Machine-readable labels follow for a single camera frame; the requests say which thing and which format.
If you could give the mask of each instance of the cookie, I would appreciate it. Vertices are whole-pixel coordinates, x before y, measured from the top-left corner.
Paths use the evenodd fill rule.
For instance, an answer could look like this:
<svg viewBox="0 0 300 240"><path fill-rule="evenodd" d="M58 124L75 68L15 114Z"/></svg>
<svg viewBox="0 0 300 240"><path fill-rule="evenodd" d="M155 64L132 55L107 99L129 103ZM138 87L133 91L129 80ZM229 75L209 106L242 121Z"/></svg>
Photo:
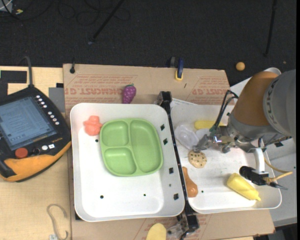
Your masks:
<svg viewBox="0 0 300 240"><path fill-rule="evenodd" d="M191 150L188 153L188 159L189 159L189 163L193 165L195 168L203 168L207 163L206 154L201 151L194 152L193 150Z"/></svg>

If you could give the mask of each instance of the green divided plate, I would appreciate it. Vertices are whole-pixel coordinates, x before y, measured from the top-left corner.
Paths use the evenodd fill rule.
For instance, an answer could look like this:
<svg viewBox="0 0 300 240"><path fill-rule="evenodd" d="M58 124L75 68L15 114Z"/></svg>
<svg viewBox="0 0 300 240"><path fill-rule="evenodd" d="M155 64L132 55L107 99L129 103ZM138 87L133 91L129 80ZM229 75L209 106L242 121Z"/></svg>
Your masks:
<svg viewBox="0 0 300 240"><path fill-rule="evenodd" d="M107 121L101 127L100 146L106 168L116 176L148 175L163 165L158 132L144 119Z"/></svg>

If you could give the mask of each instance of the cardboard box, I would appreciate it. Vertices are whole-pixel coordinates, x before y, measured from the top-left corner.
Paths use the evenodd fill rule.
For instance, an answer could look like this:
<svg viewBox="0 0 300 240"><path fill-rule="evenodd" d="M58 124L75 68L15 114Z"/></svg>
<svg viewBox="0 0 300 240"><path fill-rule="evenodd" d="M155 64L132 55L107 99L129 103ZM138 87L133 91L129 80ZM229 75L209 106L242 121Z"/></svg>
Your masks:
<svg viewBox="0 0 300 240"><path fill-rule="evenodd" d="M137 89L133 104L153 104L161 91L173 98L202 105L221 105L230 89L224 70L183 69L183 80L175 79L175 68L135 66L63 65L65 117L69 122L71 108L78 103L121 103L122 89L133 83ZM76 219L74 207L73 171L69 160L69 191L72 238L74 240L145 240L149 228L162 223L174 226L176 217L123 219L86 222ZM234 211L198 214L200 228L187 240L228 239L272 234L275 231L269 210Z"/></svg>

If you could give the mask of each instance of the black fabric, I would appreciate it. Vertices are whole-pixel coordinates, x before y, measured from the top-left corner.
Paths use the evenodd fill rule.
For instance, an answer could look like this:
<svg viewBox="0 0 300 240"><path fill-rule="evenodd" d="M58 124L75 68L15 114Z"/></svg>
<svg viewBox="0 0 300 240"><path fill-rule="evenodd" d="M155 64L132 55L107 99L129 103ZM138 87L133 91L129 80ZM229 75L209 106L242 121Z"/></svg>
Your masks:
<svg viewBox="0 0 300 240"><path fill-rule="evenodd" d="M0 66L65 63L225 70L230 85L275 67L296 68L297 0L14 0L0 11ZM270 22L275 11L269 53ZM244 62L245 70L236 70Z"/></svg>

